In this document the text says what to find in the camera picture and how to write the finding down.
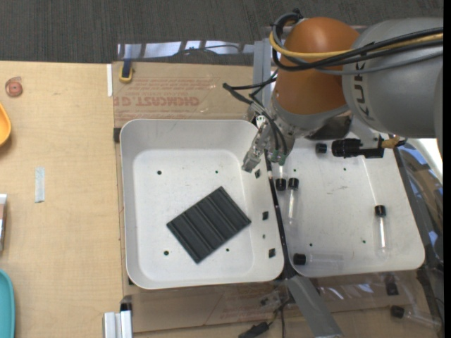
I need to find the orange plate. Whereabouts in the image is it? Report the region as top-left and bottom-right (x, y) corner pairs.
(0, 102), (12, 147)

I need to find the black cylinder on white bracket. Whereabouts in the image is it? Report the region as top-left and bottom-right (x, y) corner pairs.
(330, 117), (385, 160)

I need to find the thin black and white rod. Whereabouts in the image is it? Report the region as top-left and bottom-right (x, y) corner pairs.
(266, 160), (294, 278)

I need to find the teal plate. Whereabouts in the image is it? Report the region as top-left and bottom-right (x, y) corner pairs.
(0, 268), (16, 338)

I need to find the black ribbed rectangular pad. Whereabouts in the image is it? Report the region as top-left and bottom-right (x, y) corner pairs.
(166, 185), (252, 265)

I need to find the grey and brown box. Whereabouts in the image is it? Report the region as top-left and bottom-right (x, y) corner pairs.
(0, 193), (8, 253)

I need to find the brown cardboard board red print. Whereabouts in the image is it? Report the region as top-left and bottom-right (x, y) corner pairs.
(111, 61), (435, 334)

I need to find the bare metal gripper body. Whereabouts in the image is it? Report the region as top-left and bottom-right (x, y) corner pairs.
(246, 103), (297, 158)

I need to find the white plastic tray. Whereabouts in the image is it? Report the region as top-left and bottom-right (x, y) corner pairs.
(118, 118), (285, 291)
(270, 131), (426, 279)

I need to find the pink doughnut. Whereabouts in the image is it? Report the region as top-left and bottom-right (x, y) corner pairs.
(4, 76), (24, 98)

